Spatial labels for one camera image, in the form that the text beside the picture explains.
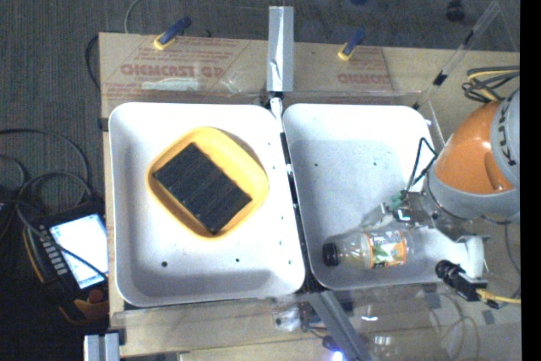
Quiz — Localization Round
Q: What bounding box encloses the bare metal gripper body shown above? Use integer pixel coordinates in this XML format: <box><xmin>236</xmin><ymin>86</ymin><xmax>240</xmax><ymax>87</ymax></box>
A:
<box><xmin>400</xmin><ymin>189</ymin><xmax>450</xmax><ymax>234</ymax></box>

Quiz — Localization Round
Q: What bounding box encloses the white plastic tray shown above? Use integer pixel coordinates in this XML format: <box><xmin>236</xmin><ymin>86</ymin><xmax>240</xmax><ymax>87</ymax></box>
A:
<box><xmin>281</xmin><ymin>102</ymin><xmax>450</xmax><ymax>292</ymax></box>
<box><xmin>107</xmin><ymin>101</ymin><xmax>307</xmax><ymax>308</ymax></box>

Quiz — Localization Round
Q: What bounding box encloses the brown cardboard board, red print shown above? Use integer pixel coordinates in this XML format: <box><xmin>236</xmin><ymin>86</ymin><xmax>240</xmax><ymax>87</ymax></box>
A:
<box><xmin>97</xmin><ymin>31</ymin><xmax>521</xmax><ymax>357</ymax></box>

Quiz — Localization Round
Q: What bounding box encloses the clear plastic bottle, orange label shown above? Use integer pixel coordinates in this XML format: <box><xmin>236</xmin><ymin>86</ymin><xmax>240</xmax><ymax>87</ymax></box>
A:
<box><xmin>322</xmin><ymin>227</ymin><xmax>414</xmax><ymax>270</ymax></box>

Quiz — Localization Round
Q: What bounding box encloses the yellow bowl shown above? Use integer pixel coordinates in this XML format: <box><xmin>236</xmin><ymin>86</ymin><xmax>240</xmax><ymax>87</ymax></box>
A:
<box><xmin>144</xmin><ymin>126</ymin><xmax>271</xmax><ymax>241</ymax></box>

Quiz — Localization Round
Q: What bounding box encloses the black ribbed square slab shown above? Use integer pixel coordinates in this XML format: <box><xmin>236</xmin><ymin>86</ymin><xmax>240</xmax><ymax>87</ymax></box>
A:
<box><xmin>151</xmin><ymin>141</ymin><xmax>254</xmax><ymax>236</ymax></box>

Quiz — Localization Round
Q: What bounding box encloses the black block with thin wires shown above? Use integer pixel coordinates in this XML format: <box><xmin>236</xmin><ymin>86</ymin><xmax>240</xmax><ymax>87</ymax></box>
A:
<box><xmin>297</xmin><ymin>301</ymin><xmax>316</xmax><ymax>331</ymax></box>

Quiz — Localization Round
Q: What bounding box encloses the black cylinder on white bracket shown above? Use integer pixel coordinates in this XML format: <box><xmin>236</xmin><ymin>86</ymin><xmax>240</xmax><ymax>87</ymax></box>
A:
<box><xmin>434</xmin><ymin>235</ymin><xmax>489</xmax><ymax>302</ymax></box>

